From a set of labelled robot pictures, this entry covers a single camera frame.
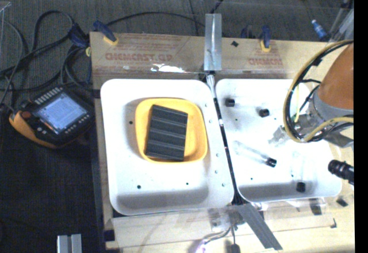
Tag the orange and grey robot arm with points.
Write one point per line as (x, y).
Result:
(339, 79)

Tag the brown cardboard board red print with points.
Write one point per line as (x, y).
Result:
(138, 56)

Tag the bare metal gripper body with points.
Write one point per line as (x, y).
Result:
(306, 123)

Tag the black ribbed block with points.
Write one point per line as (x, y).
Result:
(166, 134)

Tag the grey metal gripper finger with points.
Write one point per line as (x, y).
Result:
(278, 135)

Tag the thin black and white rod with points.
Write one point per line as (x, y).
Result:
(221, 122)

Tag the black cylinder on white bracket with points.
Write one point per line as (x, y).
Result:
(339, 168)

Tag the yellow divided plate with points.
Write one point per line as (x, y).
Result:
(198, 131)

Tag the blue bottle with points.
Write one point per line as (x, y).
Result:
(319, 29)

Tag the white plastic tray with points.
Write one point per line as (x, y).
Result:
(253, 125)
(123, 142)

